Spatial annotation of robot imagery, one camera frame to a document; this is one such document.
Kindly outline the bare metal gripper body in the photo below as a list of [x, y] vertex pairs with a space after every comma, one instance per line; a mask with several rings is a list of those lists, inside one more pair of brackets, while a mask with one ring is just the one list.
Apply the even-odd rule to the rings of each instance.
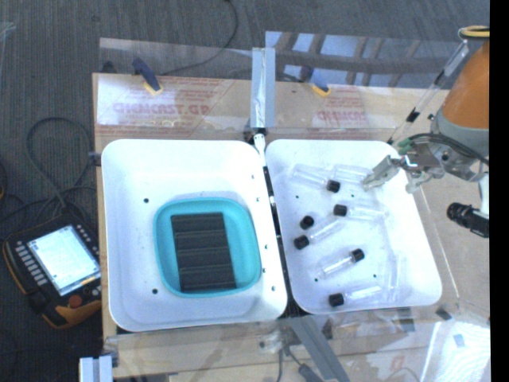
[[476, 182], [484, 177], [484, 157], [451, 138], [406, 138], [399, 143], [402, 167], [421, 177], [446, 174]]

